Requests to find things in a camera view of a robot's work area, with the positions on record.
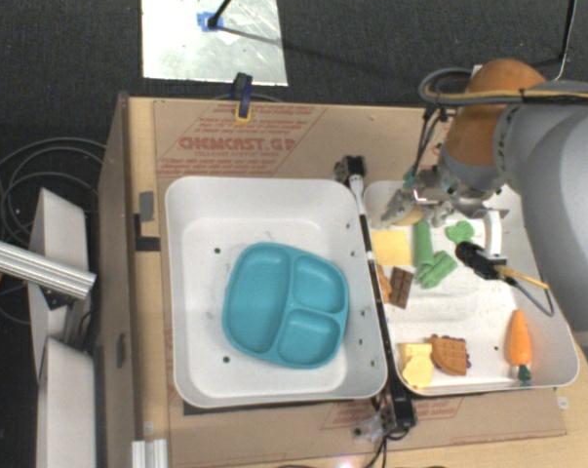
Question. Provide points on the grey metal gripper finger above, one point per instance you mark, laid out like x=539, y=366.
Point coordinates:
x=396, y=206
x=439, y=216

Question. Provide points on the black cylinder on white bracket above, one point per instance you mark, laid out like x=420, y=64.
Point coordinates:
x=479, y=260

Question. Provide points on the green celery stick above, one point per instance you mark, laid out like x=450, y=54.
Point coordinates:
x=437, y=270
x=423, y=244

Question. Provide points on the teal divided plate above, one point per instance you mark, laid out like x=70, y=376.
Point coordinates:
x=274, y=300

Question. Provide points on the tan toy potato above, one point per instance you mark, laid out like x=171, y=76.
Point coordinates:
x=411, y=216

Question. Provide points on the orange brown biscuit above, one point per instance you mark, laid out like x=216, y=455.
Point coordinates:
x=383, y=284

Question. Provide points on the yellow cheese slice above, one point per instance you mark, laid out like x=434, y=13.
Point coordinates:
x=391, y=247

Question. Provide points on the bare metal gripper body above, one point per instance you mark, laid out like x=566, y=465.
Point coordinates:
x=442, y=190

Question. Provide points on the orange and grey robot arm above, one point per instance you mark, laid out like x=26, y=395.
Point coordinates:
x=557, y=173

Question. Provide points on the brown waffle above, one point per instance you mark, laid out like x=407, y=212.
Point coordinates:
x=449, y=356

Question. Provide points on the thin black and white rod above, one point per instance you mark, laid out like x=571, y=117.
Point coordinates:
x=371, y=261

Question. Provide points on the orange carrot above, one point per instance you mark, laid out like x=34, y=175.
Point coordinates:
x=519, y=339

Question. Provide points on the white plastic tray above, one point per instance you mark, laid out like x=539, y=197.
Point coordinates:
x=469, y=310
x=196, y=310

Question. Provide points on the green broccoli piece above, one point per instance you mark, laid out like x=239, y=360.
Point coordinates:
x=460, y=232

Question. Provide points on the brown chocolate bar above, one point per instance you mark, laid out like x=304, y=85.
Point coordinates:
x=402, y=286

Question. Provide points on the brown cardboard board red print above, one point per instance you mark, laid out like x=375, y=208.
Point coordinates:
x=274, y=134

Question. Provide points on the yellow toy food piece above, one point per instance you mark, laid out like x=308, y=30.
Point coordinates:
x=416, y=366

